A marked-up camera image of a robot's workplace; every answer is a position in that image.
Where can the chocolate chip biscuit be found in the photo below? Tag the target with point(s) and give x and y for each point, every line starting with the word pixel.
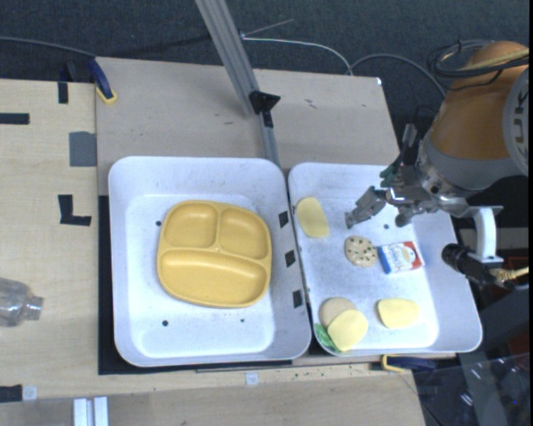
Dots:
pixel 360 251

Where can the white plastic tray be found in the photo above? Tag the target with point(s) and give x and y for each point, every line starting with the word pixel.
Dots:
pixel 204 331
pixel 364 286

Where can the green lettuce leaf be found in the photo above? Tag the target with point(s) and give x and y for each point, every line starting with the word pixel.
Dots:
pixel 323 338

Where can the yellow divided plate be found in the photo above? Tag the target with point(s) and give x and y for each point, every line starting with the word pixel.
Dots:
pixel 213 255

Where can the yellow oval slice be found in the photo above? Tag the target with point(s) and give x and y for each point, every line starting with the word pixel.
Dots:
pixel 398 313
pixel 348 331
pixel 312 218

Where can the clear plastic bottle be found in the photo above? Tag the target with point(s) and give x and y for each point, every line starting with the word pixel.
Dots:
pixel 6 300

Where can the small red white blue carton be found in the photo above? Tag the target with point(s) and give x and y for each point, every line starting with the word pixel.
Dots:
pixel 400 257

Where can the beige round bread slice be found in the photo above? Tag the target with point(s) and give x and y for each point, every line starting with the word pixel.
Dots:
pixel 332 308

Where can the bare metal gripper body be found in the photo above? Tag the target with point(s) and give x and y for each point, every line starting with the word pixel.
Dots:
pixel 415 189

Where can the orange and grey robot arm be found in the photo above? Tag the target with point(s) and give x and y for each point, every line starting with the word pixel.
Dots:
pixel 471 122

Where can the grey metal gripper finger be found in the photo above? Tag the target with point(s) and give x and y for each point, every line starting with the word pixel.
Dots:
pixel 363 209
pixel 406 216

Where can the pale wood board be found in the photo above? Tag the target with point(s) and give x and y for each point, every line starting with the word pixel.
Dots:
pixel 182 118

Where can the black cylinder on white bracket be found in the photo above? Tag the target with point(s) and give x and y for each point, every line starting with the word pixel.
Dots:
pixel 486 233

